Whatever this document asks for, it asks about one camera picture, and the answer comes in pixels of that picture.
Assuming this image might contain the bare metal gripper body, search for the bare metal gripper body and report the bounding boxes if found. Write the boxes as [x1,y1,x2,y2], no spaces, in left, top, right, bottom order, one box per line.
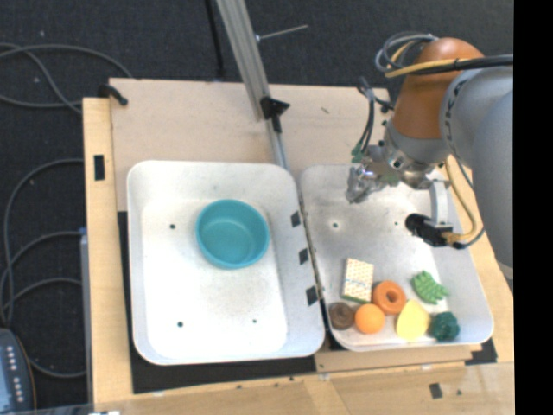
[361,144,435,191]

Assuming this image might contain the white plastic tray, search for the white plastic tray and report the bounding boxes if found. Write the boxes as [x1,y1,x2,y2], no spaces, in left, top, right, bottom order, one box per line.
[126,159,327,367]
[297,164,495,354]

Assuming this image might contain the thin black and white rod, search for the thin black and white rod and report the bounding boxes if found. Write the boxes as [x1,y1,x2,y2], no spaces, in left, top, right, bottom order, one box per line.
[296,178,327,315]

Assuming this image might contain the white patterned carton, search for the white patterned carton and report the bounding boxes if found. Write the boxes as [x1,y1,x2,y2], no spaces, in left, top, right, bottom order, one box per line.
[340,257,376,305]

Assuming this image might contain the green leaf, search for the green leaf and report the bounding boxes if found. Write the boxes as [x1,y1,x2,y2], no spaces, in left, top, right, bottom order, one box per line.
[410,270,451,306]

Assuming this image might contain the orange doughnut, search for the orange doughnut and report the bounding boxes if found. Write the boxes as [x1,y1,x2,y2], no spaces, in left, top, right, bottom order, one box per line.
[372,279,409,316]

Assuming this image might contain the brown biscuit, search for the brown biscuit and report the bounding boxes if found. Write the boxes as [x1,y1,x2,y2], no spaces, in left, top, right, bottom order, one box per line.
[327,301,357,331]

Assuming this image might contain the orange fruit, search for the orange fruit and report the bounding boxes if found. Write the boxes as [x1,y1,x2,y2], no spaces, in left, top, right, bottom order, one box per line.
[353,303,387,335]

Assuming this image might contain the teal bowl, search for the teal bowl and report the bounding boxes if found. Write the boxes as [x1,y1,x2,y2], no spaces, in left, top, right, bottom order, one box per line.
[194,199,271,271]

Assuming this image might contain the yellow pear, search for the yellow pear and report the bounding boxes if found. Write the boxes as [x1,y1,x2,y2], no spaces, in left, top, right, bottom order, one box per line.
[395,298,432,342]

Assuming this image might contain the green broccoli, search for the green broccoli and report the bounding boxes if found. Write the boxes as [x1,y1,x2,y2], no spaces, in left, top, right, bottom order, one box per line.
[429,310,461,342]

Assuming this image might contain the pale wood board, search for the pale wood board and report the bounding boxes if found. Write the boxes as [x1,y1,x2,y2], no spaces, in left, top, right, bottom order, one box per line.
[107,77,514,374]

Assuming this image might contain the black cylinder on white bracket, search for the black cylinder on white bracket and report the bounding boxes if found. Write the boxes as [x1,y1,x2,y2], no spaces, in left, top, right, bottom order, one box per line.
[404,179,454,248]

